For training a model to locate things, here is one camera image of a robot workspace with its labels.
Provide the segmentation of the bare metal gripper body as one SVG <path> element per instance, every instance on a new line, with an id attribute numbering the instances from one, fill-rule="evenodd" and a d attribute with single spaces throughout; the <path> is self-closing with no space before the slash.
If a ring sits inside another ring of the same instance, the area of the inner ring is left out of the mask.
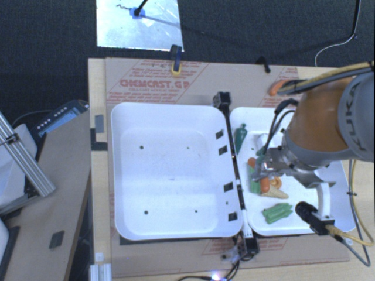
<path id="1" fill-rule="evenodd" d="M 296 157 L 288 148 L 268 148 L 262 156 L 262 170 L 277 171 L 277 176 L 291 175 L 296 172 L 295 169 Z"/>

